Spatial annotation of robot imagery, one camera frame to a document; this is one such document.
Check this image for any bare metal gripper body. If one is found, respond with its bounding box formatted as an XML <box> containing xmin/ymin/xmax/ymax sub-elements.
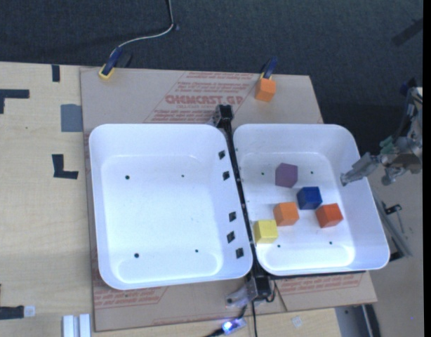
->
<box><xmin>379</xmin><ymin>128</ymin><xmax>423</xmax><ymax>175</ymax></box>

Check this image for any red-orange cube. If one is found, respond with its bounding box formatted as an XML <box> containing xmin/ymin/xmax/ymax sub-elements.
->
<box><xmin>314</xmin><ymin>203</ymin><xmax>344</xmax><ymax>229</ymax></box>

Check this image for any blue cube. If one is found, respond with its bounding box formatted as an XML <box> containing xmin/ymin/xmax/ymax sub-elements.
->
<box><xmin>296</xmin><ymin>186</ymin><xmax>324</xmax><ymax>211</ymax></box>

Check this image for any purple cube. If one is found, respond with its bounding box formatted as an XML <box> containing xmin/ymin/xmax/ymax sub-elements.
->
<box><xmin>274</xmin><ymin>162</ymin><xmax>299</xmax><ymax>189</ymax></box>

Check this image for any orange cube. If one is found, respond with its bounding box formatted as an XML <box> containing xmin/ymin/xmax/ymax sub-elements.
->
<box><xmin>254</xmin><ymin>77</ymin><xmax>277</xmax><ymax>103</ymax></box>
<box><xmin>272</xmin><ymin>201</ymin><xmax>300</xmax><ymax>227</ymax></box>

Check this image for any white plastic tray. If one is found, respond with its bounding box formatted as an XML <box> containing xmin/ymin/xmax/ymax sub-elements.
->
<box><xmin>88</xmin><ymin>123</ymin><xmax>255</xmax><ymax>291</ymax></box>
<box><xmin>232</xmin><ymin>123</ymin><xmax>391</xmax><ymax>277</ymax></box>

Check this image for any yellow cube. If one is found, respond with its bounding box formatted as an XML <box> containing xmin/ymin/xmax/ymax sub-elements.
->
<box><xmin>253</xmin><ymin>219</ymin><xmax>279</xmax><ymax>245</ymax></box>

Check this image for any thin black rod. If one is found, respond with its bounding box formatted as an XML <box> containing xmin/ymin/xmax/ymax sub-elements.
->
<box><xmin>223</xmin><ymin>124</ymin><xmax>260</xmax><ymax>277</ymax></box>

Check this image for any brown cardboard board red print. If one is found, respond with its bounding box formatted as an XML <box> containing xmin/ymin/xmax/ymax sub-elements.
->
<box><xmin>79</xmin><ymin>67</ymin><xmax>378</xmax><ymax>332</ymax></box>

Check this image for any black block with wires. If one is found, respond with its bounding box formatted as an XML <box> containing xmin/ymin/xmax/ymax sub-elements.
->
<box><xmin>251</xmin><ymin>274</ymin><xmax>273</xmax><ymax>300</ymax></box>
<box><xmin>211</xmin><ymin>104</ymin><xmax>235</xmax><ymax>130</ymax></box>

